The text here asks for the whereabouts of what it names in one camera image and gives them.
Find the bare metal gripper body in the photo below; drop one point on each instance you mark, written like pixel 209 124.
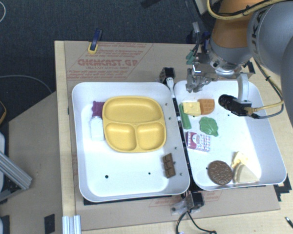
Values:
pixel 210 69

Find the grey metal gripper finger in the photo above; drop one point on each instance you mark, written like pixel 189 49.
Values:
pixel 191 84
pixel 201 84

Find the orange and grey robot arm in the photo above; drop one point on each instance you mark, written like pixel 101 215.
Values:
pixel 271 33

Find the orange waffle biscuit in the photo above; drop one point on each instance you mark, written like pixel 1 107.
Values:
pixel 207 105

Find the yellow cheese block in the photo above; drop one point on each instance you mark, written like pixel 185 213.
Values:
pixel 191 108

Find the green vegetable stick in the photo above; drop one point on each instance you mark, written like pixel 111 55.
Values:
pixel 185 119

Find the thin black and white rod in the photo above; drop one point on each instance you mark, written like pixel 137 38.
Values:
pixel 179 121

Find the green lettuce leaf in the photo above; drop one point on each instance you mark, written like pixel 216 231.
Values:
pixel 208 126

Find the red and white carton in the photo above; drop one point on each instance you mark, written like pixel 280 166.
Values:
pixel 198 141

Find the yellow divided plate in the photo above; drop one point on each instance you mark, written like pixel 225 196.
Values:
pixel 134 123

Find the white plastic tray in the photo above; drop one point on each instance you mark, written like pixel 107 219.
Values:
pixel 241 140
pixel 127 174

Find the pale yellow cheese wedge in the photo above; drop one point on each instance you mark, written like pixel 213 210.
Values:
pixel 239 159

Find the brown chocolate bar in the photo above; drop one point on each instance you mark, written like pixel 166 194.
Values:
pixel 169 166

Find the brown round biscuit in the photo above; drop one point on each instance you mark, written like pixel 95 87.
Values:
pixel 220 172

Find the purple grapes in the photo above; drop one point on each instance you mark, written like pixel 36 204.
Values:
pixel 97 107

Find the white bottle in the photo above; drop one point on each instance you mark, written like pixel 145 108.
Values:
pixel 97 128

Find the brown cardboard board red print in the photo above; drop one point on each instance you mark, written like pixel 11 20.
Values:
pixel 127 213

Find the black cylinder on white bracket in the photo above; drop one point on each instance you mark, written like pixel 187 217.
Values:
pixel 234 104

